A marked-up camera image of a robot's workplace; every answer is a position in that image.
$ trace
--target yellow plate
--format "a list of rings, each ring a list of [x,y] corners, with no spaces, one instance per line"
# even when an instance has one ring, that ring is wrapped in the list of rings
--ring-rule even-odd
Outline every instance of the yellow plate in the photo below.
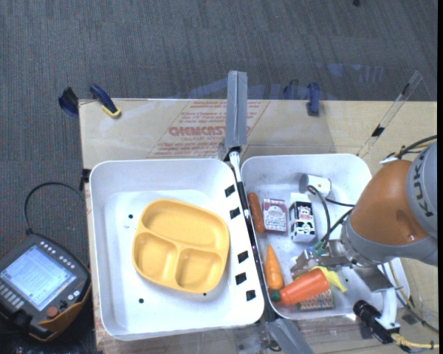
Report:
[[[137,272],[147,280],[204,293],[222,278],[229,248],[228,226],[217,214],[162,198],[142,211],[131,257]]]

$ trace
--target toy carrot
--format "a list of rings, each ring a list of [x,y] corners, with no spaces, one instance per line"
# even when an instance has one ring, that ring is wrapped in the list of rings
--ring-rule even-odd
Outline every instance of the toy carrot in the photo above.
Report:
[[[281,295],[279,290],[284,285],[281,267],[278,258],[275,256],[274,249],[271,245],[267,246],[266,259],[264,261],[264,275],[266,277],[267,287],[269,289],[269,297],[273,302],[280,302]]]
[[[282,302],[286,305],[303,302],[321,294],[330,288],[321,268],[313,268],[279,291]]]

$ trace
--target white tray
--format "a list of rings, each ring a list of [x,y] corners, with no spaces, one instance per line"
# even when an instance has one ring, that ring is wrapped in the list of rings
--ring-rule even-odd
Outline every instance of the white tray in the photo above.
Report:
[[[256,156],[249,158],[241,166],[246,193],[255,192],[260,202],[263,198],[284,199],[287,208],[289,208],[290,193],[299,192],[299,180],[303,174],[329,178],[332,182],[332,191],[328,198],[346,204],[355,204],[371,179],[367,164],[361,158],[351,154]],[[280,235],[271,232],[256,234],[256,245],[263,261],[267,245],[271,244],[274,248],[285,284],[292,281],[291,259],[314,245],[326,233],[325,209],[318,198],[312,196],[310,199],[317,230],[317,236],[311,243],[293,242],[288,234]],[[331,225],[349,209],[328,202],[327,207]],[[341,226],[332,232],[330,238],[338,239],[340,232]],[[408,295],[408,282],[400,259],[394,259],[392,264],[404,292]],[[388,265],[385,266],[385,270],[390,276]],[[382,295],[372,294],[354,270],[343,267],[337,273],[347,291],[341,293],[334,286],[331,287],[335,303],[333,309],[298,310],[295,305],[290,307],[283,306],[281,303],[271,303],[271,305],[280,316],[294,320],[350,314],[353,313],[354,303],[360,299],[369,302],[379,311],[382,310]]]
[[[90,175],[100,308],[105,329],[132,341],[259,320],[264,298],[233,171],[216,159],[103,162]],[[230,230],[230,252],[219,284],[206,294],[173,290],[143,279],[131,245],[144,207],[158,198],[195,204],[218,214]],[[230,211],[241,212],[234,218]],[[238,255],[247,252],[239,262]],[[236,276],[246,274],[237,284]]]

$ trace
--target gray carpet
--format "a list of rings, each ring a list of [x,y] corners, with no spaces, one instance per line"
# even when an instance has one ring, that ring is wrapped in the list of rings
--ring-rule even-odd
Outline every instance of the gray carpet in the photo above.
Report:
[[[0,0],[0,257],[24,238],[26,194],[45,181],[77,188],[78,119],[70,86],[90,98],[225,98],[227,73],[250,99],[394,100],[415,71],[412,100],[437,99],[438,0]],[[39,190],[30,225],[88,260],[85,208],[70,189]],[[0,336],[0,353],[94,353],[92,306],[51,344]],[[8,326],[0,317],[0,333]]]

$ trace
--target cable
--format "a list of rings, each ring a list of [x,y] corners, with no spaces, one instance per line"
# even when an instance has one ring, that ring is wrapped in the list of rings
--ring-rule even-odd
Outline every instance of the cable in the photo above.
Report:
[[[343,202],[336,202],[336,201],[333,201],[332,199],[329,199],[329,198],[325,198],[325,201],[330,202],[331,204],[337,204],[338,206],[354,207],[353,204],[344,204]]]
[[[80,193],[80,191],[78,191],[77,189],[75,189],[74,187],[65,184],[63,182],[59,182],[59,181],[48,181],[48,182],[43,182],[35,187],[33,187],[30,192],[28,193],[27,197],[24,199],[24,205],[23,205],[23,216],[24,216],[24,222],[27,226],[27,230],[26,230],[26,234],[29,235],[32,233],[32,229],[30,228],[30,224],[28,222],[28,216],[27,216],[27,205],[28,205],[28,200],[30,199],[31,195],[37,190],[40,189],[44,186],[47,185],[61,185],[61,186],[65,186],[68,187],[71,190],[74,190],[81,198],[82,200],[85,202],[85,198],[83,197],[83,195]]]
[[[329,214],[329,212],[328,212],[328,207],[326,206],[325,198],[324,198],[323,195],[317,190],[317,188],[316,188],[316,187],[313,187],[312,185],[308,185],[308,186],[307,186],[307,190],[310,191],[311,194],[316,195],[316,196],[320,199],[320,201],[321,201],[321,203],[322,203],[322,205],[323,205],[323,208],[325,209],[325,214],[326,214],[326,226],[327,226],[327,227],[330,227],[330,214]],[[327,244],[327,243],[328,243],[328,242],[326,242],[326,243],[323,244],[323,248],[326,248],[326,244]]]
[[[404,336],[398,333],[392,333],[391,338],[394,340],[394,343],[398,346],[405,346],[405,347],[415,347],[417,349],[439,349],[440,345],[435,344],[433,341],[429,344],[416,344],[415,342],[410,342],[405,339]]]
[[[405,147],[404,145],[400,148],[400,150],[398,150],[397,152],[393,152],[390,153],[389,155],[387,155],[384,159],[388,159],[390,157],[395,157],[396,159],[401,159],[404,155],[406,155],[407,153],[415,153],[412,152],[412,150],[416,149],[416,148],[423,148],[423,147],[427,147],[430,143],[434,140],[436,140],[438,138],[438,135],[432,135],[429,136],[427,138],[424,139],[420,139],[419,141]]]
[[[399,284],[399,280],[397,278],[397,275],[394,270],[394,266],[392,265],[392,262],[388,261],[388,264],[389,264],[389,268],[391,269],[391,273],[392,273],[392,277],[394,278],[394,282],[395,282],[396,286],[398,287],[398,291],[402,295],[402,298],[405,300],[406,305],[409,307],[409,309],[411,310],[413,315],[421,322],[421,324],[424,327],[428,328],[436,335],[439,335],[438,329],[436,329],[433,325],[428,324],[424,319],[422,319],[422,317],[420,316],[420,312],[415,308],[415,305],[412,304],[412,302],[409,300],[409,298],[407,298],[407,295],[405,295],[405,292],[403,290],[403,286]]]
[[[345,219],[346,217],[351,214],[353,209],[349,209],[347,212],[345,212],[343,215],[341,215],[341,218],[337,220],[337,222],[325,233],[325,235],[320,239],[320,242],[323,242],[323,248],[326,248],[329,240],[330,240],[330,234],[333,232],[335,228],[337,228]]]

